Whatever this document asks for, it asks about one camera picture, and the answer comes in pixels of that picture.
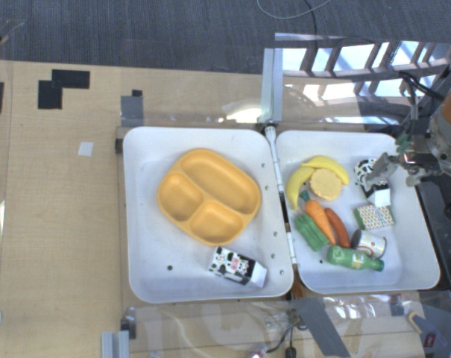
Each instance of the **green vegetable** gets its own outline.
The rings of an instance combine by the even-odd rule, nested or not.
[[[309,247],[314,251],[319,251],[322,247],[329,243],[328,238],[321,232],[320,228],[315,224],[313,219],[306,215],[298,216],[294,223],[298,232],[303,236]]]

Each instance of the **brown sausage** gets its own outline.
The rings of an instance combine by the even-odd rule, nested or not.
[[[324,212],[327,215],[329,223],[336,232],[338,245],[342,248],[351,248],[350,237],[347,234],[346,227],[344,226],[339,216],[336,215],[335,211],[333,211],[331,208],[326,208]]]

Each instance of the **white tray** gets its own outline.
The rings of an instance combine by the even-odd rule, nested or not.
[[[293,271],[288,242],[270,147],[262,135],[247,130],[135,128],[127,133],[123,146],[129,281],[138,298],[160,304],[276,297],[289,290]],[[263,288],[210,274],[207,267],[214,248],[187,235],[160,211],[156,192],[161,180],[193,148],[218,152],[258,183],[260,208],[227,248],[268,269]]]
[[[280,170],[286,182],[304,160],[326,155],[341,163],[350,175],[350,185],[344,186],[338,199],[322,201],[340,215],[350,236],[358,228],[353,210],[369,204],[359,186],[355,185],[353,167],[357,162],[381,153],[395,154],[394,139],[383,134],[332,133],[320,131],[285,131],[277,138]],[[427,230],[417,193],[406,186],[407,173],[399,168],[389,179],[391,211],[396,223],[374,231],[388,241],[382,258],[382,272],[333,266],[326,261],[327,248],[313,252],[294,227],[293,211],[287,204],[294,246],[302,281],[312,291],[329,295],[430,289],[440,277],[440,269]]]

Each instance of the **dark gray carpet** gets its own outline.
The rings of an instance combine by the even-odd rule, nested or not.
[[[306,9],[262,3],[278,15]],[[319,34],[451,43],[451,0],[335,0],[315,17]],[[311,15],[271,19],[256,0],[0,0],[7,19],[25,25],[0,58],[252,73],[275,32],[313,32]]]

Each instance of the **orange plate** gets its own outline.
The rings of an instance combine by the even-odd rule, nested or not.
[[[259,187],[250,176],[205,148],[184,154],[157,190],[164,215],[210,246],[236,239],[255,216],[261,200]]]

